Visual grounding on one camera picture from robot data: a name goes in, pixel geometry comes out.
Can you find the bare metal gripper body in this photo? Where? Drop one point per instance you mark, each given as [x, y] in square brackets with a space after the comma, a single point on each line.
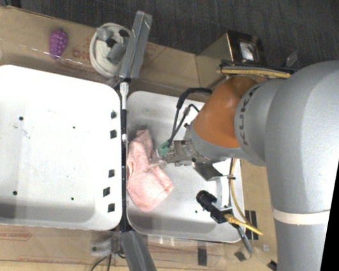
[180, 153]

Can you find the dull grey metal gripper finger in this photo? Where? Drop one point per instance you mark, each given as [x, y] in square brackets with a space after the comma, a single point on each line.
[159, 161]

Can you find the brown cardboard board red print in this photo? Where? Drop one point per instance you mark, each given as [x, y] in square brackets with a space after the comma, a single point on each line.
[49, 248]

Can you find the brown cardboard box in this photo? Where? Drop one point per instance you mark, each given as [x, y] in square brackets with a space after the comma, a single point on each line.
[211, 62]

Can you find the white plastic tray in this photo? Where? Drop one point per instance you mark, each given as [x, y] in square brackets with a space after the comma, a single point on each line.
[184, 199]
[52, 156]

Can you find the purple grapes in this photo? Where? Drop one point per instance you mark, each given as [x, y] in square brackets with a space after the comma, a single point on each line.
[58, 42]

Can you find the black cylinder on white bracket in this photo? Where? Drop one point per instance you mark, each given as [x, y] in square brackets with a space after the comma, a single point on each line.
[209, 202]

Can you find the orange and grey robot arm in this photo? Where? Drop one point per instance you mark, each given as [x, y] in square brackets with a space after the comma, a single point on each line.
[300, 128]

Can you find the pink cloth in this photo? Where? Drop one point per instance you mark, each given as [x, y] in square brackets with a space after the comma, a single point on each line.
[145, 179]

